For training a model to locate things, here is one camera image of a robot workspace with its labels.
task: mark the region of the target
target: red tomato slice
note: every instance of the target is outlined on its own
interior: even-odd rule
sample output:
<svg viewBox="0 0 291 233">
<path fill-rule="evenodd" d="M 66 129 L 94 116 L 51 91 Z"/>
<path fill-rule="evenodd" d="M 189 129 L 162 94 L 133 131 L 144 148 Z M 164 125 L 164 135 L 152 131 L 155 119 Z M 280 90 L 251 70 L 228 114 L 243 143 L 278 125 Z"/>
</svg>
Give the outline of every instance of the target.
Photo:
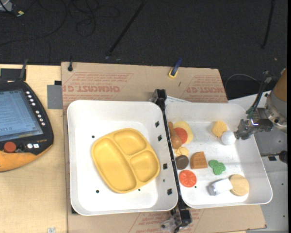
<svg viewBox="0 0 291 233">
<path fill-rule="evenodd" d="M 185 187 L 192 187 L 197 182 L 196 175 L 189 170 L 183 170 L 179 174 L 180 183 Z"/>
<path fill-rule="evenodd" d="M 182 144 L 184 144 L 188 139 L 188 133 L 183 128 L 174 128 L 176 134 L 180 137 Z"/>
</svg>

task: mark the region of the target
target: yellow divided plate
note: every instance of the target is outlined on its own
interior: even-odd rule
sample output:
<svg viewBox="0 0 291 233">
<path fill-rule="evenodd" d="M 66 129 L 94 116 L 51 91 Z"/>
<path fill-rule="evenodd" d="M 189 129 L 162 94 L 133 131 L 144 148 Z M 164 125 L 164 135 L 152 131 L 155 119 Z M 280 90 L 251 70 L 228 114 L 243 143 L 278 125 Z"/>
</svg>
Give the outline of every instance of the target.
<svg viewBox="0 0 291 233">
<path fill-rule="evenodd" d="M 118 193 L 138 189 L 160 172 L 155 151 L 135 129 L 121 129 L 99 138 L 92 146 L 92 157 L 105 183 Z"/>
</svg>

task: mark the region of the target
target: cardboard sheet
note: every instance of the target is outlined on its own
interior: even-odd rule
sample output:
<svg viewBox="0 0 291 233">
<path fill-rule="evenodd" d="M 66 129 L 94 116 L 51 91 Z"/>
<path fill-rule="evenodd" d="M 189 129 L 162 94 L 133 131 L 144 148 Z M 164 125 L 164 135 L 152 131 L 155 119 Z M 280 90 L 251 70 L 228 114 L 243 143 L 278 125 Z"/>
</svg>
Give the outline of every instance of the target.
<svg viewBox="0 0 291 233">
<path fill-rule="evenodd" d="M 117 64 L 62 63 L 65 163 L 68 229 L 72 233 L 147 233 L 162 232 L 161 223 L 170 212 L 126 213 L 81 216 L 72 213 L 69 182 L 69 149 L 66 110 L 75 100 L 147 101 L 155 89 L 168 96 L 190 102 L 227 102 L 219 70 L 180 67 L 175 79 L 170 67 Z M 180 232 L 218 233 L 265 228 L 259 205 L 190 209 L 193 222 Z"/>
</svg>

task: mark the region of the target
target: round cracker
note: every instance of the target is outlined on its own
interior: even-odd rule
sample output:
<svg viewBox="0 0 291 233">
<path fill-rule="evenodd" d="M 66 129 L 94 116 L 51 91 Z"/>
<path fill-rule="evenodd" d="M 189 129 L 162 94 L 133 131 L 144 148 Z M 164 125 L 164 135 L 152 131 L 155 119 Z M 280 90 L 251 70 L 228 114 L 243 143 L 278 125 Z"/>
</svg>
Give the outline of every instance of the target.
<svg viewBox="0 0 291 233">
<path fill-rule="evenodd" d="M 250 185 L 244 176 L 240 174 L 234 174 L 229 177 L 229 180 L 233 186 L 230 191 L 235 196 L 244 196 L 249 193 Z"/>
</svg>

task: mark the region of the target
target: toy food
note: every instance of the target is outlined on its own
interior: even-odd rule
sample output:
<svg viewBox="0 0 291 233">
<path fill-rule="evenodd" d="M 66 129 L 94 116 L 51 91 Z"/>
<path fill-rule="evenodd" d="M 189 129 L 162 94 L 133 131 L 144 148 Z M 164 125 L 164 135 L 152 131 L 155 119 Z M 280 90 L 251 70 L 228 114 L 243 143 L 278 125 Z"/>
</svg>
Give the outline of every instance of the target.
<svg viewBox="0 0 291 233">
<path fill-rule="evenodd" d="M 197 152 L 193 154 L 190 165 L 192 169 L 207 168 L 208 164 L 204 152 Z"/>
<path fill-rule="evenodd" d="M 185 187 L 192 187 L 197 182 L 196 175 L 189 170 L 183 170 L 179 174 L 180 183 Z"/>
<path fill-rule="evenodd" d="M 208 192 L 212 196 L 217 196 L 220 193 L 227 192 L 233 188 L 231 181 L 229 178 L 215 181 L 211 185 L 208 186 Z"/>
<path fill-rule="evenodd" d="M 104 182 L 117 193 L 138 189 L 160 172 L 155 151 L 135 129 L 114 131 L 96 140 L 92 158 Z"/>
<path fill-rule="evenodd" d="M 233 186 L 230 191 L 235 196 L 244 196 L 249 193 L 250 185 L 244 176 L 240 174 L 234 174 L 229 177 L 229 180 Z"/>
<path fill-rule="evenodd" d="M 176 161 L 177 169 L 179 169 L 179 170 L 185 169 L 189 164 L 189 158 L 185 155 L 178 156 L 175 159 L 175 161 Z"/>
<path fill-rule="evenodd" d="M 193 140 L 193 132 L 185 121 L 179 121 L 174 124 L 174 130 L 180 137 L 182 144 L 190 143 Z"/>
<path fill-rule="evenodd" d="M 168 122 L 168 129 L 169 129 L 169 133 L 170 133 L 171 146 L 174 149 L 180 148 L 182 145 L 182 141 L 181 141 L 180 137 L 177 135 L 177 133 L 175 132 L 172 122 Z"/>
<path fill-rule="evenodd" d="M 217 160 L 209 161 L 209 166 L 212 167 L 213 173 L 215 175 L 220 175 L 223 171 L 226 170 L 225 165 L 222 162 L 218 162 Z"/>
<path fill-rule="evenodd" d="M 227 126 L 223 121 L 216 121 L 211 131 L 215 136 L 221 137 L 223 132 L 227 131 Z"/>
<path fill-rule="evenodd" d="M 175 154 L 177 157 L 180 155 L 189 156 L 189 150 L 186 147 L 180 147 L 177 150 L 175 150 Z"/>
<path fill-rule="evenodd" d="M 221 136 L 221 141 L 224 145 L 232 145 L 236 141 L 233 131 L 225 131 Z"/>
</svg>

